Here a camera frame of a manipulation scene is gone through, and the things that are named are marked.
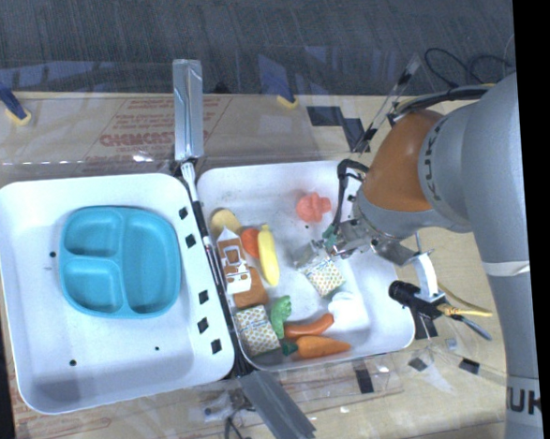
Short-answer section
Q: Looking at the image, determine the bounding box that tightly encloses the orange round toy food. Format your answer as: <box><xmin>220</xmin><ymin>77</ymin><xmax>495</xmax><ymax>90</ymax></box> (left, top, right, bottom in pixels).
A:
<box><xmin>239</xmin><ymin>227</ymin><xmax>262</xmax><ymax>260</ymax></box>

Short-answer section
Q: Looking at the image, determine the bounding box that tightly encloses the brown cardboard board red print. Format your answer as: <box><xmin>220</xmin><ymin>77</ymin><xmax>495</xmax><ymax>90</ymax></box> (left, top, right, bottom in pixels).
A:
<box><xmin>0</xmin><ymin>57</ymin><xmax>513</xmax><ymax>439</ymax></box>

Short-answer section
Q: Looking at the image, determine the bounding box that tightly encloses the black cylinder on white bracket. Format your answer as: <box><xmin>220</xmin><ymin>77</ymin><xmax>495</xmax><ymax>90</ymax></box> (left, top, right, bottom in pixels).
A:
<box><xmin>384</xmin><ymin>248</ymin><xmax>445</xmax><ymax>323</ymax></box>

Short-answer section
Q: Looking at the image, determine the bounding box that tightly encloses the white and brown carton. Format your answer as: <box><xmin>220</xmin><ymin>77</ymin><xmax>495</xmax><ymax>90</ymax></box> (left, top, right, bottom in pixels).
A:
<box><xmin>215</xmin><ymin>224</ymin><xmax>255</xmax><ymax>297</ymax></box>

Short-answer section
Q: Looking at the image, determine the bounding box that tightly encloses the yellow round toy food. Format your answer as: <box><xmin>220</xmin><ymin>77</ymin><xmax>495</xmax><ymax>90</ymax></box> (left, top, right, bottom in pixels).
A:
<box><xmin>208</xmin><ymin>207</ymin><xmax>245</xmax><ymax>239</ymax></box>

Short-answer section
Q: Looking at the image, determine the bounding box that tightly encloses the pink toy food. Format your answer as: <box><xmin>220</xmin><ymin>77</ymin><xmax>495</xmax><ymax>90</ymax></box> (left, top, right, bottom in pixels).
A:
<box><xmin>294</xmin><ymin>190</ymin><xmax>334</xmax><ymax>225</ymax></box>

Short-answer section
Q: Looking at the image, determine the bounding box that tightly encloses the yellow patterned packet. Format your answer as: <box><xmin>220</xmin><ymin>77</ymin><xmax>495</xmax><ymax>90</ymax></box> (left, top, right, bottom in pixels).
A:
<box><xmin>301</xmin><ymin>256</ymin><xmax>348</xmax><ymax>300</ymax></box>
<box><xmin>233</xmin><ymin>303</ymin><xmax>283</xmax><ymax>359</ymax></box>

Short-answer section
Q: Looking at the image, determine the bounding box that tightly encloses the white round toy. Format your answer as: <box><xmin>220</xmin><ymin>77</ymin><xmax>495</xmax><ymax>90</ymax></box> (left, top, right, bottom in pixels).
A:
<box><xmin>326</xmin><ymin>290</ymin><xmax>360</xmax><ymax>329</ymax></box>

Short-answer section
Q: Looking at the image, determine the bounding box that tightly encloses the white plastic tray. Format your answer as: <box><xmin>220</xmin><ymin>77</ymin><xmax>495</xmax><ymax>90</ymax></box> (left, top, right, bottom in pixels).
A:
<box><xmin>195</xmin><ymin>154</ymin><xmax>418</xmax><ymax>377</ymax></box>
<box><xmin>0</xmin><ymin>166</ymin><xmax>239</xmax><ymax>418</ymax></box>

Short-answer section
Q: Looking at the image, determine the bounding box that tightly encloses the orange sausage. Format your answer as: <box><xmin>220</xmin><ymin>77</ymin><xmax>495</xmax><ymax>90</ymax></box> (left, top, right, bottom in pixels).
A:
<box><xmin>282</xmin><ymin>312</ymin><xmax>336</xmax><ymax>341</ymax></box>

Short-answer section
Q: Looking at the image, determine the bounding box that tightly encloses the yellow banana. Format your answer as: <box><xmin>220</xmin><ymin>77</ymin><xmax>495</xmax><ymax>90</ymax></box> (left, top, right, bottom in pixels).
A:
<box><xmin>256</xmin><ymin>223</ymin><xmax>283</xmax><ymax>289</ymax></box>

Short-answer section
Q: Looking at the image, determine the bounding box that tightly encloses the blue divided plate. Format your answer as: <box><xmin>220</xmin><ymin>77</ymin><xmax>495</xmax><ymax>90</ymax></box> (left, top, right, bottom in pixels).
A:
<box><xmin>54</xmin><ymin>200</ymin><xmax>186</xmax><ymax>325</ymax></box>

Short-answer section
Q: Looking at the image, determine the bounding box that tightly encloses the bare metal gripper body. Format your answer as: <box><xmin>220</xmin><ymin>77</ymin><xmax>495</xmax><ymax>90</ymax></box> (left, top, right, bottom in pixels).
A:
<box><xmin>322</xmin><ymin>214</ymin><xmax>388</xmax><ymax>262</ymax></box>

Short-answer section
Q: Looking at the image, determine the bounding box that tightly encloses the green broccoli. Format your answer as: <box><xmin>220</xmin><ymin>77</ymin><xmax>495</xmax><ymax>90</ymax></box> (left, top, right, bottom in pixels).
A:
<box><xmin>267</xmin><ymin>294</ymin><xmax>295</xmax><ymax>340</ymax></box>

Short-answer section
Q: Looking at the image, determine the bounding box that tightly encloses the orange carrot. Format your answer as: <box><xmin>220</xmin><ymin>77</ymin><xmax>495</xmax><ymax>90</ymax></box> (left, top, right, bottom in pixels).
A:
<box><xmin>280</xmin><ymin>331</ymin><xmax>353</xmax><ymax>361</ymax></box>

